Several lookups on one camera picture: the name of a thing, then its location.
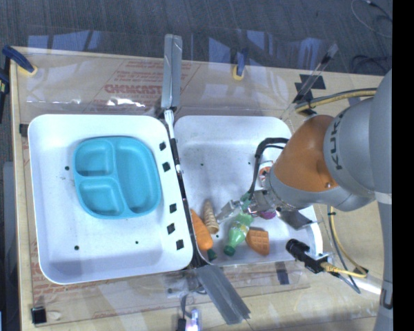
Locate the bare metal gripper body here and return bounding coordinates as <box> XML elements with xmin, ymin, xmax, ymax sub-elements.
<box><xmin>243</xmin><ymin>188</ymin><xmax>281</xmax><ymax>217</ymax></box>

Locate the tan ice cream cone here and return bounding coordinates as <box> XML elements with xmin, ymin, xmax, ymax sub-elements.
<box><xmin>202</xmin><ymin>199</ymin><xmax>220</xmax><ymax>235</ymax></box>

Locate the green plastic bottle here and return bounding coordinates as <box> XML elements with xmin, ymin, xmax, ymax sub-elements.
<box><xmin>223</xmin><ymin>212</ymin><xmax>255</xmax><ymax>257</ymax></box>

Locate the white and orange packet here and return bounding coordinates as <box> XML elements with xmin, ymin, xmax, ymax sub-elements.
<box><xmin>258</xmin><ymin>165</ymin><xmax>273</xmax><ymax>187</ymax></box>

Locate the orange carrot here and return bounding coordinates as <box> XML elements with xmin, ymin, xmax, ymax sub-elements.
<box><xmin>189</xmin><ymin>208</ymin><xmax>217</xmax><ymax>262</ymax></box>

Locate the orange waffle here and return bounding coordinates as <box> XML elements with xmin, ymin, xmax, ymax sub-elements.
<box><xmin>244</xmin><ymin>228</ymin><xmax>270</xmax><ymax>257</ymax></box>

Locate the white plastic tray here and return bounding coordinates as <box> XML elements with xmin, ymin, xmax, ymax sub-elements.
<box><xmin>27</xmin><ymin>113</ymin><xmax>194</xmax><ymax>285</ymax></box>
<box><xmin>173</xmin><ymin>114</ymin><xmax>324</xmax><ymax>268</ymax></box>

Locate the blue divided plate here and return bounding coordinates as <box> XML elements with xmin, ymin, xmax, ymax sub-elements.
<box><xmin>71</xmin><ymin>135</ymin><xmax>163</xmax><ymax>219</ymax></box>

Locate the brown cardboard board red print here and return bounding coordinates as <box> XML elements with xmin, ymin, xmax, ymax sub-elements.
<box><xmin>15</xmin><ymin>52</ymin><xmax>353</xmax><ymax>325</ymax></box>

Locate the black cylinder on white bracket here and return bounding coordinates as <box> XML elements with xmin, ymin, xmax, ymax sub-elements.
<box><xmin>277</xmin><ymin>208</ymin><xmax>332</xmax><ymax>274</ymax></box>

